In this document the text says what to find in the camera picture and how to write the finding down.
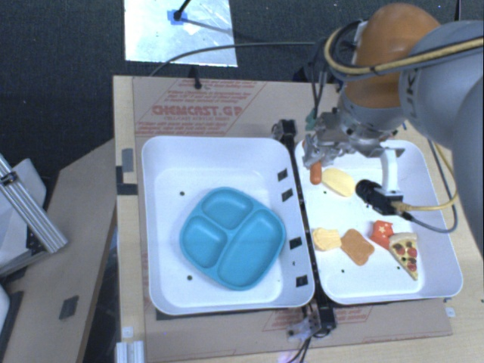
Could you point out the brown cardboard board red print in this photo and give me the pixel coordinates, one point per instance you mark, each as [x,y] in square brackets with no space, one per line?
[211,108]

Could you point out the yellow toy chips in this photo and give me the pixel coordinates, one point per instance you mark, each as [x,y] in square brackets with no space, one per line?
[326,239]

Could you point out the blue divided plate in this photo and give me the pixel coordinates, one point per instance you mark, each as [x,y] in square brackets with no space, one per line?
[234,240]

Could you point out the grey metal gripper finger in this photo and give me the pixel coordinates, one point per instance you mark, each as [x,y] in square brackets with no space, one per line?
[309,152]
[332,155]

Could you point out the red carton with star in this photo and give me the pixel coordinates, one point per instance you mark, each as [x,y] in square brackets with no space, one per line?
[381,231]

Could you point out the brown bread slice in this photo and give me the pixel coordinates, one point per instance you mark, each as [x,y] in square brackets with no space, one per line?
[357,247]

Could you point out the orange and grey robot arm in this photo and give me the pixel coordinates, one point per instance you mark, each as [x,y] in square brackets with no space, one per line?
[435,100]

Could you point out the thin black rod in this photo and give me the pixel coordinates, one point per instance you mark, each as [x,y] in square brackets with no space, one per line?
[304,218]

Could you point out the white plastic tray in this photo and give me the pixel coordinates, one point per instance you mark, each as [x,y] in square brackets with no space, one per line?
[170,240]
[363,282]

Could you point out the orange sausage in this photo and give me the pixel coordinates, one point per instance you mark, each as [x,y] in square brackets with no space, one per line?
[316,174]

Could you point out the black cylinder on white bracket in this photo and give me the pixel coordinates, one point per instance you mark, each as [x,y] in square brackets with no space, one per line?
[378,199]

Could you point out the pale yellow oval bread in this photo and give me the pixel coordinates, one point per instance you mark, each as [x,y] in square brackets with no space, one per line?
[339,182]

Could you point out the pizza slice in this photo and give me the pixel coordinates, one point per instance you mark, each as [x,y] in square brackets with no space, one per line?
[405,252]

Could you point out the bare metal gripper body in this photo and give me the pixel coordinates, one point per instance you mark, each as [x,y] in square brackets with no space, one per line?
[340,132]

